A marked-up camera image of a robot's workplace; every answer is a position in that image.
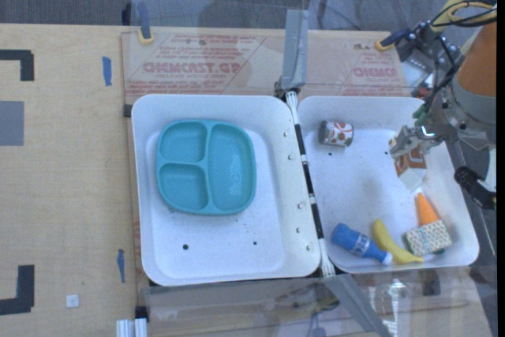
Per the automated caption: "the yellow patterned packet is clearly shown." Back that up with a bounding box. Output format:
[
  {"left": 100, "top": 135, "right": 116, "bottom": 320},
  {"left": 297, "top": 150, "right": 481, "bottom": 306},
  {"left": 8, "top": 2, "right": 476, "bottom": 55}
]
[{"left": 402, "top": 219, "right": 453, "bottom": 257}]

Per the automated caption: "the brown cardboard board red print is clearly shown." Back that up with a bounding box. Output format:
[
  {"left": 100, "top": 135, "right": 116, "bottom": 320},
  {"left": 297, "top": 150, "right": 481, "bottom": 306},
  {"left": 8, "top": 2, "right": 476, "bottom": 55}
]
[{"left": 120, "top": 25, "right": 481, "bottom": 331}]

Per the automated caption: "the white plastic tray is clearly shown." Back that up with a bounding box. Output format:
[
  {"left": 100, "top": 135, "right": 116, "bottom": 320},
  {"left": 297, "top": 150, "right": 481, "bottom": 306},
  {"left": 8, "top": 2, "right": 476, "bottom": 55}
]
[
  {"left": 296, "top": 95, "right": 481, "bottom": 275},
  {"left": 130, "top": 93, "right": 322, "bottom": 287}
]

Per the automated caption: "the black cylinder on white bracket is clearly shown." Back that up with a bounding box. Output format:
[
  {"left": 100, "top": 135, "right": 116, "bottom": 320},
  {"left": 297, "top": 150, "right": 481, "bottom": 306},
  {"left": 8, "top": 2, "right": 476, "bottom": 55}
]
[{"left": 453, "top": 148, "right": 497, "bottom": 210}]

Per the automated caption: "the orange carrot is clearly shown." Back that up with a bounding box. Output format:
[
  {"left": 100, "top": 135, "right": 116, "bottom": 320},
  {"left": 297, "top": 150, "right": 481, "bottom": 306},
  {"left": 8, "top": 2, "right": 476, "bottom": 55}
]
[{"left": 415, "top": 192, "right": 440, "bottom": 227}]

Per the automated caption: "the white can with red print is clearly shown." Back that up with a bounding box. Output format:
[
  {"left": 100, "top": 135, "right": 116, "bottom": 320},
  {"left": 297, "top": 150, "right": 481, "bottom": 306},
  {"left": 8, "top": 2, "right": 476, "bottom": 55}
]
[{"left": 318, "top": 120, "right": 354, "bottom": 148}]

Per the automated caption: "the blue divided plate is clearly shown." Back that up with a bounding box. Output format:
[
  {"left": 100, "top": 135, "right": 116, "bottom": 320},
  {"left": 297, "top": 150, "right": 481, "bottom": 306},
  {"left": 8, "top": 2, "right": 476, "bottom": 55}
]
[{"left": 155, "top": 118, "right": 258, "bottom": 216}]

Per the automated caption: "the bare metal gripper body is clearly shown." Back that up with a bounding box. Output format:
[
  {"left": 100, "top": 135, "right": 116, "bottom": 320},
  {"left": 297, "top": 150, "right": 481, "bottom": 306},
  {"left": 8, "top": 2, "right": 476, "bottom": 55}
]
[{"left": 424, "top": 99, "right": 495, "bottom": 150}]

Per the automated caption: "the blue bottle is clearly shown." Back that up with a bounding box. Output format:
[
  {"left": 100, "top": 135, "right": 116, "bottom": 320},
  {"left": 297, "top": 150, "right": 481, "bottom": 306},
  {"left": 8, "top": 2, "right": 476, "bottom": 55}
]
[{"left": 330, "top": 223, "right": 394, "bottom": 266}]

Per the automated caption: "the yellow banana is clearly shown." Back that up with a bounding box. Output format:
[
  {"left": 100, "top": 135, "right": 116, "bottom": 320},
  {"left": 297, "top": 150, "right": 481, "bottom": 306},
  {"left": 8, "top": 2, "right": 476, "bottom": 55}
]
[{"left": 372, "top": 218, "right": 425, "bottom": 265}]

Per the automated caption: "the orange and white carton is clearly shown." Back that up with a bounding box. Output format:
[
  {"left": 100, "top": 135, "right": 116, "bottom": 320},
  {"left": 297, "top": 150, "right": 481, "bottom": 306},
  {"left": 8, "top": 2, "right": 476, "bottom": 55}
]
[{"left": 388, "top": 137, "right": 428, "bottom": 193}]

